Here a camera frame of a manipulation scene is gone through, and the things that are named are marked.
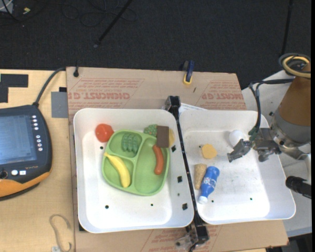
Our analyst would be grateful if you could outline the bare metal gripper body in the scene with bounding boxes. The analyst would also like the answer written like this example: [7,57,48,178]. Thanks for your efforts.
[253,127,310,160]

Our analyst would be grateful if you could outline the white egg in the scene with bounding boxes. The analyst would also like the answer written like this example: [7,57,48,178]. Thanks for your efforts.
[228,129,245,147]

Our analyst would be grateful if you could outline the yellow biscuit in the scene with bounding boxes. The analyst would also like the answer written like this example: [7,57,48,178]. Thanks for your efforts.
[201,143,218,160]

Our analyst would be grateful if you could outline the white plastic tray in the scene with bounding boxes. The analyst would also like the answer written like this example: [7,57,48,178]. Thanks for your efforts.
[73,108,195,234]
[178,110,297,226]

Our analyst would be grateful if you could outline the blue plastic bottle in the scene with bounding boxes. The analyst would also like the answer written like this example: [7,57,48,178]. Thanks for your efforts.
[197,165,221,205]

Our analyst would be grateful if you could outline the beige ice cream cone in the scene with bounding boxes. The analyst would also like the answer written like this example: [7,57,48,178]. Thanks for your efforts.
[193,163,208,191]

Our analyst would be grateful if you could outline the thin black rod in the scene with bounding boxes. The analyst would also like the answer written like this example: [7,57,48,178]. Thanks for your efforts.
[170,105,206,237]

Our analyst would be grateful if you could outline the brown biscuit bar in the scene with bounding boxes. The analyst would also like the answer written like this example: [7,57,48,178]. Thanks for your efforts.
[156,125,170,149]

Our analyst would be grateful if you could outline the red sausage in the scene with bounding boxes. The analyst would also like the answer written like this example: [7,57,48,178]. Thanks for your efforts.
[152,144,165,176]

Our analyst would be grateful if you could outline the green divided plate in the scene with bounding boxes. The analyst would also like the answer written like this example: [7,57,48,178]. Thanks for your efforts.
[101,129,171,197]

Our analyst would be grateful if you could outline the green pea pods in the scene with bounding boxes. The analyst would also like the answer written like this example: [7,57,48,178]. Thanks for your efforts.
[121,132,142,153]

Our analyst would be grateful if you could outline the brown cardboard board red print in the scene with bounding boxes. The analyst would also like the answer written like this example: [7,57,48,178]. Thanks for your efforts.
[65,66,290,252]

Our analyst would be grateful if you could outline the yellow banana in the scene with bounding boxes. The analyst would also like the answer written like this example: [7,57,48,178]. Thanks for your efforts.
[103,152,132,188]

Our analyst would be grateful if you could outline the red tomato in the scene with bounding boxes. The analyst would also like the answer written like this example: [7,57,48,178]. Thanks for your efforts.
[94,123,115,143]

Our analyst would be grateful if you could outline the black cylinder on white bracket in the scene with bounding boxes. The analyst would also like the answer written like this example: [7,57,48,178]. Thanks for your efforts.
[285,175,312,200]

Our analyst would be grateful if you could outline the black block with thin wires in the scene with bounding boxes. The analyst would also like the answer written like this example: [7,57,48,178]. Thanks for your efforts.
[175,224,211,249]
[164,95,181,112]

